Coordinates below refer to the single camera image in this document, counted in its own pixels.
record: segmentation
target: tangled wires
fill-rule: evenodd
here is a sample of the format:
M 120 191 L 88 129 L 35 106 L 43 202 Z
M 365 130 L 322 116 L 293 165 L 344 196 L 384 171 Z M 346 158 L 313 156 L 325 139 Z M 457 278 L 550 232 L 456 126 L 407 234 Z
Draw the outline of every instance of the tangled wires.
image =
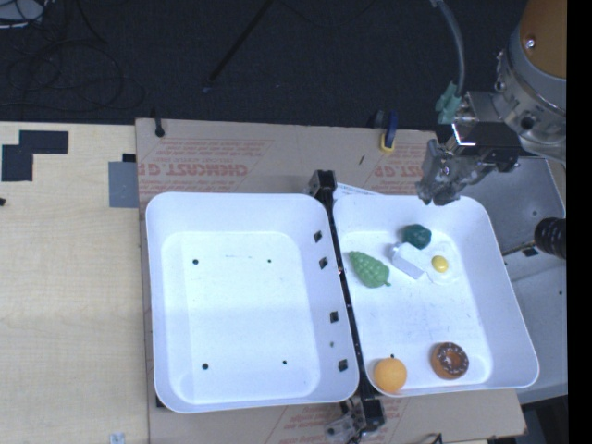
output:
M 87 18 L 86 3 L 0 4 L 0 9 L 12 10 L 11 18 L 0 18 L 0 59 L 6 78 L 0 89 L 2 118 L 31 120 L 32 113 L 47 113 L 65 120 L 105 109 L 129 110 L 143 102 L 144 88 L 107 51 L 108 42 Z

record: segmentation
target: white tray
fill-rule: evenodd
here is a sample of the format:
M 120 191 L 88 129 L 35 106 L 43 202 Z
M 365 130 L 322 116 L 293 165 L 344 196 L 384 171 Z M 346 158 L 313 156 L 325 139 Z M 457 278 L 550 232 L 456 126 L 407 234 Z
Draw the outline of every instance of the white tray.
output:
M 480 203 L 462 197 L 434 206 L 416 196 L 352 194 L 336 201 L 334 217 L 371 382 L 376 361 L 391 354 L 408 371 L 407 382 L 393 396 L 522 388 L 537 380 L 537 356 Z M 412 279 L 390 262 L 390 248 L 411 224 L 432 231 L 432 241 L 421 251 L 426 258 L 442 253 L 449 260 L 439 284 L 428 275 Z M 392 286 L 370 289 L 361 283 L 352 271 L 351 251 L 387 265 Z M 433 372 L 429 355 L 441 341 L 466 351 L 470 363 L 461 378 L 445 380 Z
M 359 369 L 325 208 L 167 192 L 146 209 L 154 383 L 178 413 L 343 401 Z

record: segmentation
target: orange ball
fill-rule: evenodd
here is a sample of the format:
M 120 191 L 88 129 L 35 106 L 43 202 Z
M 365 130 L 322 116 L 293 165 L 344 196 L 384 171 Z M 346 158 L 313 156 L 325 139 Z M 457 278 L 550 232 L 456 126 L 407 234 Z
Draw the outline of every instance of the orange ball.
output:
M 386 393 L 394 393 L 407 381 L 407 367 L 393 357 L 382 359 L 374 368 L 374 381 Z

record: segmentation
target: yellow circle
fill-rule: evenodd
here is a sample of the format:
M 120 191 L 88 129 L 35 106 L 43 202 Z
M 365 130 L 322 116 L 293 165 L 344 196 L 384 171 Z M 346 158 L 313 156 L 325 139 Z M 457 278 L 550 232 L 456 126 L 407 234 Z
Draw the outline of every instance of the yellow circle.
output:
M 407 381 L 407 368 L 399 359 L 382 359 L 374 368 L 374 380 L 383 391 L 394 393 Z
M 448 260 L 442 255 L 436 255 L 432 258 L 432 266 L 436 271 L 444 273 L 448 269 Z

